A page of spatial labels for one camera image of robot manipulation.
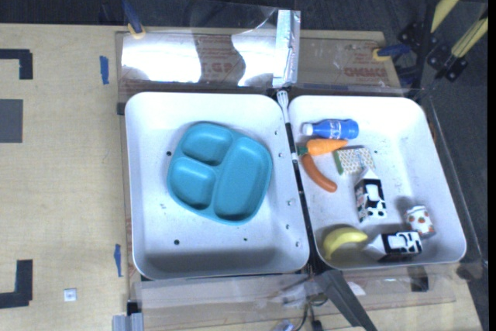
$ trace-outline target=plastic container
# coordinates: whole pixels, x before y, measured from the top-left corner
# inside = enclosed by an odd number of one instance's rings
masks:
[[[353,140],[358,137],[358,123],[352,119],[326,119],[317,123],[303,123],[304,136],[321,136],[334,140]]]

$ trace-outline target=toy banana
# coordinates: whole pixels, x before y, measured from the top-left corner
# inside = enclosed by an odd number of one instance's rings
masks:
[[[361,243],[368,239],[367,234],[353,228],[352,226],[345,226],[342,228],[334,229],[329,233],[323,243],[325,260],[330,260],[332,253],[340,248],[345,243]]]

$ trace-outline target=wooden surface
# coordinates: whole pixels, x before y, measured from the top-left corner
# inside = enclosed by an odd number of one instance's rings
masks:
[[[33,259],[33,300],[27,307],[0,309],[0,329],[109,330],[112,317],[126,310],[126,222],[115,112],[115,32],[121,30],[0,25],[0,48],[30,49],[34,70],[33,80],[20,81],[16,61],[0,60],[0,98],[24,104],[23,142],[0,143],[0,292],[13,291],[16,261]],[[102,84],[99,56],[108,58],[110,84]],[[122,248],[123,277],[114,261],[116,244]],[[76,302],[64,302],[65,288],[77,289]],[[454,281],[452,292],[455,302],[369,315],[379,329],[480,329],[466,283]],[[348,326],[341,315],[322,322],[328,329]]]

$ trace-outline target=cow print carton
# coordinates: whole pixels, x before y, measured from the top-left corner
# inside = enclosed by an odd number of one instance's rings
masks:
[[[362,172],[354,189],[360,222],[388,216],[381,180],[370,168]]]
[[[411,230],[396,233],[382,233],[363,251],[380,262],[409,260],[422,252],[420,235]]]

